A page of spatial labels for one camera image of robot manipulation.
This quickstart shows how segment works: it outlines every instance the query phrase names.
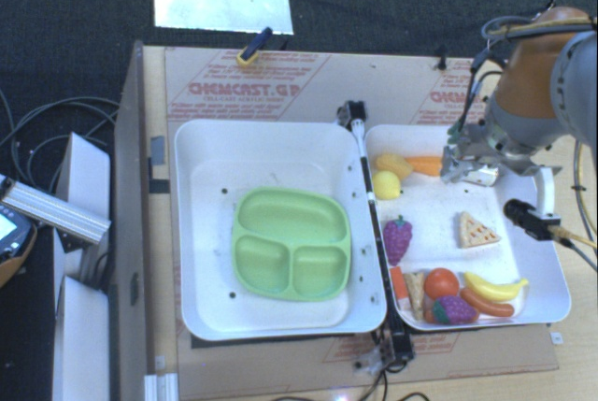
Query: banana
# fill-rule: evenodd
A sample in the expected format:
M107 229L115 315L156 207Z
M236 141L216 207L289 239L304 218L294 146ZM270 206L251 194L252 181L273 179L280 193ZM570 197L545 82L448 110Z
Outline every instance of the banana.
M528 284L528 280L522 278L517 283L497 285L470 271L466 271L463 277L465 278L465 284L474 292L487 300L498 302L512 300L519 294L521 287Z

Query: black carpet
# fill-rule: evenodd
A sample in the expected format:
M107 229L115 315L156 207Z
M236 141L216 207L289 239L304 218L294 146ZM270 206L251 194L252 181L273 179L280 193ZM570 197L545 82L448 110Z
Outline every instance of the black carpet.
M471 57L481 25L501 15L532 15L548 0L290 0L294 36L288 50ZM557 0L596 13L596 0ZM35 107L67 97L119 101L135 40L150 45L241 48L251 35L156 28L153 0L0 0L0 89L14 122ZM21 161L49 137L83 133L98 122L83 107L57 107L17 136ZM0 141L10 134L4 106ZM98 132L109 144L110 128ZM63 142L32 164L47 187ZM0 173L18 179L9 144ZM0 399L47 400L51 393L53 325L50 238L42 235L25 274L0 290Z

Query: divided green plate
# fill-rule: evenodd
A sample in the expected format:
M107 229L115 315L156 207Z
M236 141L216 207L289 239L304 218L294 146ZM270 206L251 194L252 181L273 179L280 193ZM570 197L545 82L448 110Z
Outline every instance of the divided green plate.
M351 236L345 210L331 197L279 187L247 193L233 224L233 265L250 291L322 301L349 278Z

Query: red tomato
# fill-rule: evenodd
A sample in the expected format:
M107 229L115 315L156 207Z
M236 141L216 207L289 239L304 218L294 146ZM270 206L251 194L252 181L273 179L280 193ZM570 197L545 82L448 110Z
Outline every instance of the red tomato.
M433 300L440 296L456 296L459 294L459 279L446 268L435 268L426 277L423 291Z

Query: lemon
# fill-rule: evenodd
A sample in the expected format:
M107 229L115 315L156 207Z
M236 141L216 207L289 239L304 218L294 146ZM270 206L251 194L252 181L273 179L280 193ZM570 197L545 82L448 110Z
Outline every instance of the lemon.
M392 200L401 194L401 180L389 170L380 170L372 177L374 195L379 200Z

